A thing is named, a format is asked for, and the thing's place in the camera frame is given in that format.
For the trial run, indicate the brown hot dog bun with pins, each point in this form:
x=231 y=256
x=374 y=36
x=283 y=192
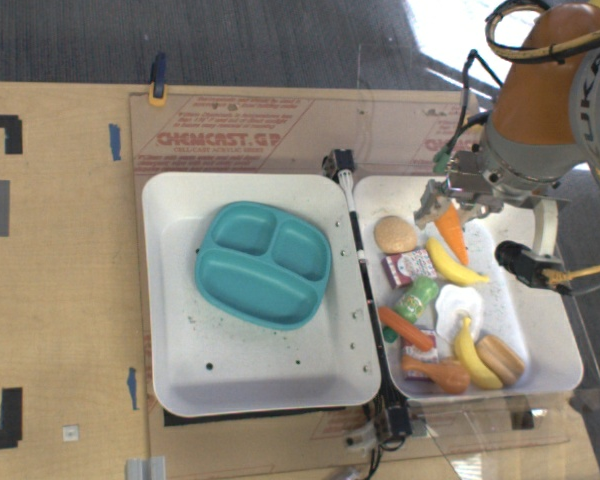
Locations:
x=502 y=360

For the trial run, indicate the orange sausage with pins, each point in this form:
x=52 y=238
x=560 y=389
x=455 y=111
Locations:
x=405 y=328

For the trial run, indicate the green bottle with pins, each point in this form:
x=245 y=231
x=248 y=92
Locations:
x=417 y=300

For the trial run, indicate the brown cardboard board red print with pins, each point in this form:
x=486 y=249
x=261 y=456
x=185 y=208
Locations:
x=240 y=133

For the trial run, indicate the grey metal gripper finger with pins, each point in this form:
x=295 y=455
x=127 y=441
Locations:
x=430 y=205
x=472 y=213

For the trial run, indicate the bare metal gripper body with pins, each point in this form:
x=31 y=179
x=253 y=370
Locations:
x=480 y=180

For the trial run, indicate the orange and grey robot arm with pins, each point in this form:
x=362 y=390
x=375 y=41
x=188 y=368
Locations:
x=540 y=98

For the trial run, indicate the thin black and white rod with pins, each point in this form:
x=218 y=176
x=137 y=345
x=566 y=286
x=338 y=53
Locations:
x=362 y=263

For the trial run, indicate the tan round bread roll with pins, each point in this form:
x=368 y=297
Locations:
x=395 y=235

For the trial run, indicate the orange chicken drumstick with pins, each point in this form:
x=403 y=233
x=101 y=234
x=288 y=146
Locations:
x=447 y=375

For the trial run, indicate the yellow banana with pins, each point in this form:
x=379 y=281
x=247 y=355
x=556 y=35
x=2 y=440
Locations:
x=452 y=268
x=472 y=363

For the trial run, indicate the black cylinder on white bracket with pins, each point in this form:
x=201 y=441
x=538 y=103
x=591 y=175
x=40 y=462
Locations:
x=522 y=263

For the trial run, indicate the purple and white carton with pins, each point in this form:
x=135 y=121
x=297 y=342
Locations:
x=405 y=267

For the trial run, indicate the teal divided plate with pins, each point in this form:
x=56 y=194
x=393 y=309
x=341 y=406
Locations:
x=260 y=278

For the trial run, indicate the orange carrot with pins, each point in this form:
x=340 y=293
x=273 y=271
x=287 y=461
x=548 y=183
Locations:
x=452 y=233

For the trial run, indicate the white fried egg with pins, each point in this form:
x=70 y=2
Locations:
x=455 y=303

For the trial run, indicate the white plastic tray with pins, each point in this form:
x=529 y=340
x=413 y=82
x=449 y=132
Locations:
x=535 y=328
x=260 y=363

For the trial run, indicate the red and white carton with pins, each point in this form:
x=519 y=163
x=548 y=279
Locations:
x=430 y=357

